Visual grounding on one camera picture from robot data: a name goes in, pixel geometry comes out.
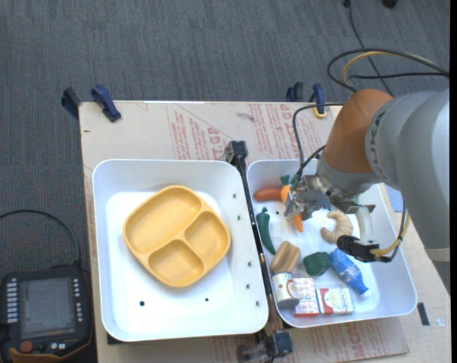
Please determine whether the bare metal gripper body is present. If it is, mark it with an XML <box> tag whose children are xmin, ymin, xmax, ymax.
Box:
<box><xmin>289</xmin><ymin>174</ymin><xmax>360</xmax><ymax>213</ymax></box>

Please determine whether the orange carrot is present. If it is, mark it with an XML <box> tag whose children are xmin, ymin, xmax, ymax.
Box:
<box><xmin>279</xmin><ymin>174</ymin><xmax>305</xmax><ymax>234</ymax></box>

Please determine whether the red sausage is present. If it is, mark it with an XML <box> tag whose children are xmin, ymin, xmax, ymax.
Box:
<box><xmin>253</xmin><ymin>187</ymin><xmax>284</xmax><ymax>203</ymax></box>

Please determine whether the green chili pepper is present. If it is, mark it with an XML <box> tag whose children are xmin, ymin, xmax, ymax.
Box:
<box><xmin>255</xmin><ymin>206</ymin><xmax>277</xmax><ymax>256</ymax></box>

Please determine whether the beige croissant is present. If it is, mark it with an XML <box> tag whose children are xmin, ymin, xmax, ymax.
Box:
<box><xmin>319</xmin><ymin>209</ymin><xmax>354</xmax><ymax>245</ymax></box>

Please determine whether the brown hot dog bun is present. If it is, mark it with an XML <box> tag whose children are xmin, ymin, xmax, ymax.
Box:
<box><xmin>269</xmin><ymin>240</ymin><xmax>302</xmax><ymax>275</ymax></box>

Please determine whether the green bell pepper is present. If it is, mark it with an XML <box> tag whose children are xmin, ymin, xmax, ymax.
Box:
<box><xmin>302</xmin><ymin>251</ymin><xmax>333</xmax><ymax>278</ymax></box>

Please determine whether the blue bottle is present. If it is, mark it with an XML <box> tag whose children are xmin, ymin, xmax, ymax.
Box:
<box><xmin>328</xmin><ymin>247</ymin><xmax>370</xmax><ymax>297</ymax></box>

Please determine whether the small white can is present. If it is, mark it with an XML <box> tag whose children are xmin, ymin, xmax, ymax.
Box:
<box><xmin>270</xmin><ymin>271</ymin><xmax>300</xmax><ymax>310</ymax></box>

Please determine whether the red and white carton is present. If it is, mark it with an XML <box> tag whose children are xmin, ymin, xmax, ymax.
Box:
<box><xmin>291</xmin><ymin>277</ymin><xmax>321</xmax><ymax>318</ymax></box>

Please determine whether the red and yellow carton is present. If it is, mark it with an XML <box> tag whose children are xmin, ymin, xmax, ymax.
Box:
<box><xmin>316</xmin><ymin>286</ymin><xmax>356</xmax><ymax>316</ymax></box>

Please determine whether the white plastic tray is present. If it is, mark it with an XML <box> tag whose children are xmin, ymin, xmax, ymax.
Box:
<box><xmin>92</xmin><ymin>159</ymin><xmax>270</xmax><ymax>343</ymax></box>
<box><xmin>246</xmin><ymin>159</ymin><xmax>418</xmax><ymax>329</ymax></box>

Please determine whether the brown cardboard board red print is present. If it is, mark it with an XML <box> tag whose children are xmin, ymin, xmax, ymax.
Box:
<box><xmin>78</xmin><ymin>101</ymin><xmax>411</xmax><ymax>363</ymax></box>

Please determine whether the yellow divided plate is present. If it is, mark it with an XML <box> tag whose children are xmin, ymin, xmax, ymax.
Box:
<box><xmin>122</xmin><ymin>185</ymin><xmax>232</xmax><ymax>289</ymax></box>

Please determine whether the black cylinder on white bracket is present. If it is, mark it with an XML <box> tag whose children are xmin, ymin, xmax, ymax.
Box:
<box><xmin>336</xmin><ymin>204</ymin><xmax>381</xmax><ymax>263</ymax></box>

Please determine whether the black block with thin wires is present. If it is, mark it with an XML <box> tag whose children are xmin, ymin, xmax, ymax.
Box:
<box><xmin>223</xmin><ymin>140</ymin><xmax>250</xmax><ymax>165</ymax></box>
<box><xmin>264</xmin><ymin>330</ymin><xmax>294</xmax><ymax>358</ymax></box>

